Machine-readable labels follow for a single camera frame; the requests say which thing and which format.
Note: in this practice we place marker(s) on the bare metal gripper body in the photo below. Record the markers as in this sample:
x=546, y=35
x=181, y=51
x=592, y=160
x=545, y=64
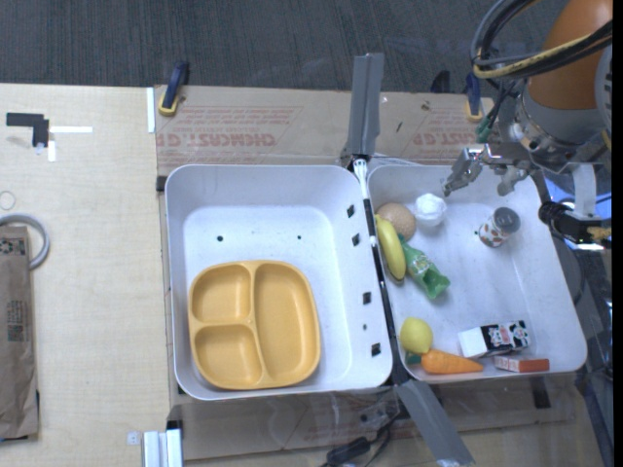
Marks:
x=540, y=150

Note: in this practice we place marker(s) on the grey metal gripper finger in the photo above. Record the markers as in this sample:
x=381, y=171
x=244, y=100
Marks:
x=461, y=169
x=510, y=181

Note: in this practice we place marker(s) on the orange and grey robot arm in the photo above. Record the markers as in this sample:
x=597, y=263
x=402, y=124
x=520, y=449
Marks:
x=572, y=42

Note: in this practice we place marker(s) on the small can with grey lid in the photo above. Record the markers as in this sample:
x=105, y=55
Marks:
x=497, y=229

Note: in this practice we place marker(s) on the white round toy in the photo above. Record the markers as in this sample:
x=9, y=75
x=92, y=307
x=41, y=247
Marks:
x=430, y=209

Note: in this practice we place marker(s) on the brown bread bun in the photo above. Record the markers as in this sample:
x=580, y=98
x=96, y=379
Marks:
x=400, y=216

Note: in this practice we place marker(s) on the yellow banana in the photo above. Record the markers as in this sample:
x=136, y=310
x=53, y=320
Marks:
x=391, y=251

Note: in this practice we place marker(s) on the white plastic tray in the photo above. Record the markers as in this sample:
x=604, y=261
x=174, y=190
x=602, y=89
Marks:
x=272, y=222
x=496, y=290

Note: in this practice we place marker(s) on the black and white milk carton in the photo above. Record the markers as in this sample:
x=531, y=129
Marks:
x=496, y=338

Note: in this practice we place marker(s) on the yellow lemon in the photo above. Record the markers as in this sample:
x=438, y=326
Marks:
x=416, y=334

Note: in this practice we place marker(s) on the orange and white small box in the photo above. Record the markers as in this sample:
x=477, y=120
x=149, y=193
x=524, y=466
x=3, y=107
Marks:
x=523, y=364

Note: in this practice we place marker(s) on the orange carrot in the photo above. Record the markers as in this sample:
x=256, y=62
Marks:
x=450, y=363

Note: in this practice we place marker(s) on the brown cardboard board red print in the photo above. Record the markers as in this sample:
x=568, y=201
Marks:
x=272, y=124

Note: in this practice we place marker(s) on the yellow divided plate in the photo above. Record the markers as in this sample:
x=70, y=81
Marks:
x=282, y=319

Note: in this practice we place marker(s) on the brown paper bag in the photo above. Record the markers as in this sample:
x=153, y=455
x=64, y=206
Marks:
x=17, y=338

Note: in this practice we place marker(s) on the black cylinder on white bracket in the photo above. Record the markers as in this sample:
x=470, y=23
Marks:
x=564, y=218

